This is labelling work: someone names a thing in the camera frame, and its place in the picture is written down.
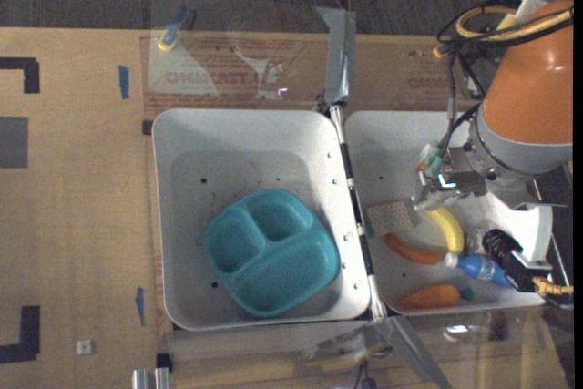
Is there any yellow banana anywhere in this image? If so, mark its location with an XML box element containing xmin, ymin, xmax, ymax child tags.
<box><xmin>423</xmin><ymin>207</ymin><xmax>466</xmax><ymax>256</ymax></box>

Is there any orange carrot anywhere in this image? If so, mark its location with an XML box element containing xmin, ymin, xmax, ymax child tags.
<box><xmin>399</xmin><ymin>284</ymin><xmax>476</xmax><ymax>311</ymax></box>

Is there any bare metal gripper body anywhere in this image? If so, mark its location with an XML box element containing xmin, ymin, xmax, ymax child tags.
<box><xmin>416</xmin><ymin>141</ymin><xmax>503</xmax><ymax>200</ymax></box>

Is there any black cylinder on white bracket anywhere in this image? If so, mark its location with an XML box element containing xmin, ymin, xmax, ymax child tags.
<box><xmin>481</xmin><ymin>200</ymin><xmax>555</xmax><ymax>292</ymax></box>

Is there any white plastic tray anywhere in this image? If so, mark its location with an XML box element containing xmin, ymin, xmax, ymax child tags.
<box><xmin>343</xmin><ymin>110</ymin><xmax>555</xmax><ymax>317</ymax></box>
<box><xmin>151</xmin><ymin>107</ymin><xmax>373</xmax><ymax>332</ymax></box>

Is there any blue bottle white cap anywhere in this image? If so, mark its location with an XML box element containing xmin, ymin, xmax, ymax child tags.
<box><xmin>444</xmin><ymin>251</ymin><xmax>514</xmax><ymax>288</ymax></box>

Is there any orange sausage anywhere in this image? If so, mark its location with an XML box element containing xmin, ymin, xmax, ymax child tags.
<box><xmin>384</xmin><ymin>232</ymin><xmax>443</xmax><ymax>266</ymax></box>

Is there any teal divided plate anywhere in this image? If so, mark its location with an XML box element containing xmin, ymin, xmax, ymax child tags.
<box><xmin>203</xmin><ymin>188</ymin><xmax>343</xmax><ymax>319</ymax></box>

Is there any tan bread slice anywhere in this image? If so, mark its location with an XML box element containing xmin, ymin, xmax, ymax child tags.
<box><xmin>364</xmin><ymin>200</ymin><xmax>423</xmax><ymax>238</ymax></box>

